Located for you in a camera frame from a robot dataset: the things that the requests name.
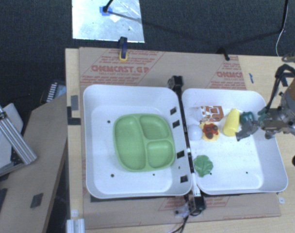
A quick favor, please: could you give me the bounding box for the thin black and white rod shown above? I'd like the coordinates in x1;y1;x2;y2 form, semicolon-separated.
176;88;201;197

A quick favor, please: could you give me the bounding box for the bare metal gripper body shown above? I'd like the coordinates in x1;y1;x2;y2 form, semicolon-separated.
258;105;295;140

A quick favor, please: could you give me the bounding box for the brown cardboard board red print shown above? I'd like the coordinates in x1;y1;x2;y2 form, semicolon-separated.
78;47;283;230

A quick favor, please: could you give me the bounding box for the white plastic tray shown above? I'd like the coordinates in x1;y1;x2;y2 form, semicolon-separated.
82;83;193;200
181;88;289;196

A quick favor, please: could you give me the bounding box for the orange and white carton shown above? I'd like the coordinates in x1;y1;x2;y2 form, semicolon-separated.
199;105;225;122

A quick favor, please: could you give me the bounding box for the green lettuce leaf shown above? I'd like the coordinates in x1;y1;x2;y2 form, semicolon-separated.
193;154;214;178

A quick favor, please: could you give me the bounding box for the white ball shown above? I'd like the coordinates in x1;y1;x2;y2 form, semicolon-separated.
187;124;203;141

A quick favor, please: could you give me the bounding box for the black block with thin wires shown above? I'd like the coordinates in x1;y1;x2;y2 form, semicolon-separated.
187;195;208;216
167;75;184;91

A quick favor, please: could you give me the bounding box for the green divided plate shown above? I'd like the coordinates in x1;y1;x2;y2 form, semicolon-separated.
113;113;176;172

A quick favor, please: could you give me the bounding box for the yellow bottle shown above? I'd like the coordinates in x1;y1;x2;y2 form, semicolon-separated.
222;108;241;137

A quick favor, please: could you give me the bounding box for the dark green pepper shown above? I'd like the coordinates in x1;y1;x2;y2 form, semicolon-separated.
239;111;255;125

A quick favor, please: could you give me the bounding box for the yellow pizza slice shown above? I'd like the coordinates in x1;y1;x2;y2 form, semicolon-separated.
198;121;220;142

